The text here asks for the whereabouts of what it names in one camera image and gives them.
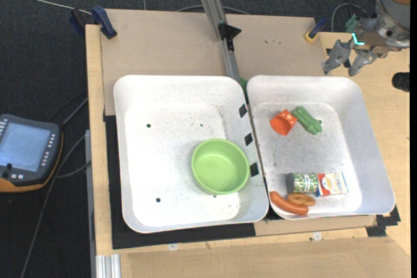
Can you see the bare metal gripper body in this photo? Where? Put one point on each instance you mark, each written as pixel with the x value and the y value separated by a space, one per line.
pixel 379 39

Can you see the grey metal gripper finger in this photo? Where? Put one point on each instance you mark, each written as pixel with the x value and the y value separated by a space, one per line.
pixel 362 61
pixel 339 53

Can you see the green pea pod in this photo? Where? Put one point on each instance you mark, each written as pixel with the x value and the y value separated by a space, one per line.
pixel 307 121

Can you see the orange packet with yellow stars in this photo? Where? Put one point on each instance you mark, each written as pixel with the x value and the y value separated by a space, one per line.
pixel 282 124

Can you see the white plastic tray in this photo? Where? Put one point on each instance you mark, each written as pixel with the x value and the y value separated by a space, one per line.
pixel 169 156
pixel 325 149

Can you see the white and red carton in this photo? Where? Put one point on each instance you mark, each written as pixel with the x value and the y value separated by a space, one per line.
pixel 332 185

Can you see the green printed can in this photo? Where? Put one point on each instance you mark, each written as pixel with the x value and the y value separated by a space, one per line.
pixel 301 183

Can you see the brown pretzel biscuit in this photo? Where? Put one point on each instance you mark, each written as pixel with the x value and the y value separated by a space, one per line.
pixel 301 199

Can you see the orange sausage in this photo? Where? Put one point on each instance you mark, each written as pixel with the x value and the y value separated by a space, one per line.
pixel 286 205

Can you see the green bowl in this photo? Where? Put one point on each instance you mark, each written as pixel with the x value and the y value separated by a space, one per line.
pixel 220 166

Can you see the brown cardboard board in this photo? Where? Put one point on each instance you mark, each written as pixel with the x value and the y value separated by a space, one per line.
pixel 169 45

